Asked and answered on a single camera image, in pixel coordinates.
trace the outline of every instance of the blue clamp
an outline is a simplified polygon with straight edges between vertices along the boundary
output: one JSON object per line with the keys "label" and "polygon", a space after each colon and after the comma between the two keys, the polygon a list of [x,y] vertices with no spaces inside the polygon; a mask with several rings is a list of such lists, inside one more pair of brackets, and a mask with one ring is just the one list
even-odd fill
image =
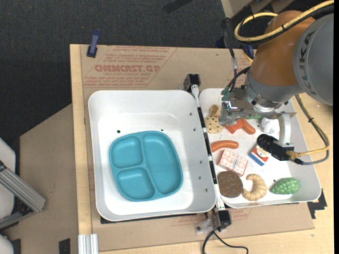
{"label": "blue clamp", "polygon": [[97,43],[99,42],[100,38],[100,30],[95,29],[92,34],[92,42],[91,45],[88,46],[87,56],[88,57],[95,57],[97,51]]}

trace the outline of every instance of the green toy vegetable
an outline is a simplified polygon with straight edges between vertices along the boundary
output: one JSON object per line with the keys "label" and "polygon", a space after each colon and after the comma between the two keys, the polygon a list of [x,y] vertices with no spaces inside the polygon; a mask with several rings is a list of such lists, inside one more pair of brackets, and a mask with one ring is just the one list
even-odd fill
{"label": "green toy vegetable", "polygon": [[300,182],[294,178],[284,178],[276,182],[270,191],[274,194],[293,194],[299,189]]}

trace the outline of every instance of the pink box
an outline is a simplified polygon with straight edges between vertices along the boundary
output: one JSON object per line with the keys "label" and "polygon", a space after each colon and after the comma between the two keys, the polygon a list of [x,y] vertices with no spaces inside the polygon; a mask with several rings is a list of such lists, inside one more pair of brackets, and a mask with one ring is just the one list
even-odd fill
{"label": "pink box", "polygon": [[224,150],[217,165],[223,169],[234,171],[242,176],[247,166],[247,160],[234,154],[231,151]]}

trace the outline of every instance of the wooden table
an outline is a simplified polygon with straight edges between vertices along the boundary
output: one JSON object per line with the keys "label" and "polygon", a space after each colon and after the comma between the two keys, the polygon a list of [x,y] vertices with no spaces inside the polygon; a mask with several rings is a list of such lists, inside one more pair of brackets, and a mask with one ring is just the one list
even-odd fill
{"label": "wooden table", "polygon": [[[82,83],[82,64],[80,45],[70,46],[70,63],[72,72],[73,119],[75,137],[75,164],[78,206],[79,234],[93,233],[91,222],[90,193],[87,168],[87,148],[84,125],[84,99]],[[318,125],[328,135],[331,142],[331,156],[318,164],[316,171],[323,188],[327,207],[316,212],[315,228],[295,232],[265,234],[245,238],[230,238],[227,243],[236,246],[246,246],[250,253],[334,253],[334,194],[333,194],[333,107],[316,102],[307,95],[302,99],[309,113]],[[307,123],[305,116],[297,106],[298,119],[304,133],[308,148],[323,147],[321,139],[313,127]],[[226,248],[220,241],[212,238],[206,251],[214,253],[245,253],[244,249]],[[201,253],[202,242],[170,244],[165,246],[138,248],[138,253]],[[135,253],[135,249],[105,251],[101,253]]]}

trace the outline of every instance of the blue plate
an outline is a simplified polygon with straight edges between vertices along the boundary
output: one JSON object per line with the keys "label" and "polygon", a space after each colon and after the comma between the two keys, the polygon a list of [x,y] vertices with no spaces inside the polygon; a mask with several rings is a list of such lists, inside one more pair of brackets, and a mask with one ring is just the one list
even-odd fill
{"label": "blue plate", "polygon": [[177,192],[182,168],[170,138],[157,131],[138,132],[116,139],[110,164],[117,188],[130,201],[151,201]]}

